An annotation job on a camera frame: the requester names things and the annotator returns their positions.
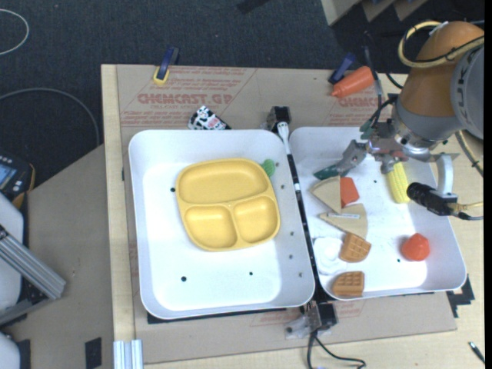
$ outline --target gray carpet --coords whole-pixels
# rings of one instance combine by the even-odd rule
[[[407,72],[397,59],[403,31],[424,19],[481,20],[485,0],[430,0],[401,22],[389,8],[371,23],[357,5],[328,26],[321,0],[0,0],[22,15],[30,34],[0,55],[0,148],[30,161],[37,184],[96,145],[92,123],[68,96],[24,88],[55,88],[82,101],[101,128],[100,66],[158,65],[168,45],[180,65],[336,68],[347,52],[384,72]],[[0,52],[22,39],[22,22],[0,12]]]

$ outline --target waffle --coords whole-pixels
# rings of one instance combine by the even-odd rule
[[[339,274],[331,290],[339,297],[361,297],[364,291],[364,272],[353,271]]]
[[[371,244],[356,234],[349,233],[345,236],[339,257],[346,262],[359,262],[369,254]]]

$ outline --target yellow divided tray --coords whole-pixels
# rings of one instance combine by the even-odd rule
[[[176,198],[188,236],[205,250],[264,243],[280,227],[270,178],[257,162],[246,158],[189,165],[178,175]]]

